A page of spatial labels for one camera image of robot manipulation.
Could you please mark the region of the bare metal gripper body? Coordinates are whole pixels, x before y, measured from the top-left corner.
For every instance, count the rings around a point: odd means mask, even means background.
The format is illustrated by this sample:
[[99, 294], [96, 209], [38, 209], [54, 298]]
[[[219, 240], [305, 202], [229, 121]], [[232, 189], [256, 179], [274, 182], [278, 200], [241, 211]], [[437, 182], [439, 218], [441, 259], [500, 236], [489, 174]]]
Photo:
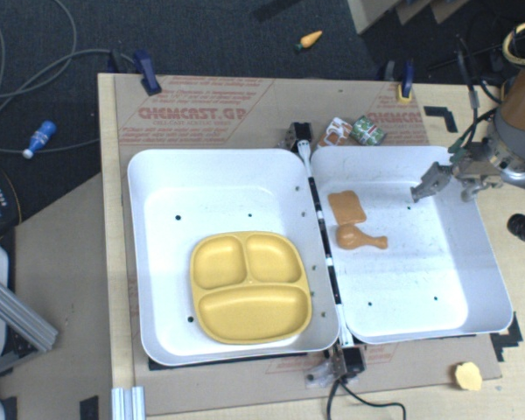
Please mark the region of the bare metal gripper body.
[[501, 140], [473, 142], [451, 168], [471, 190], [502, 184], [525, 190], [525, 144], [514, 149]]

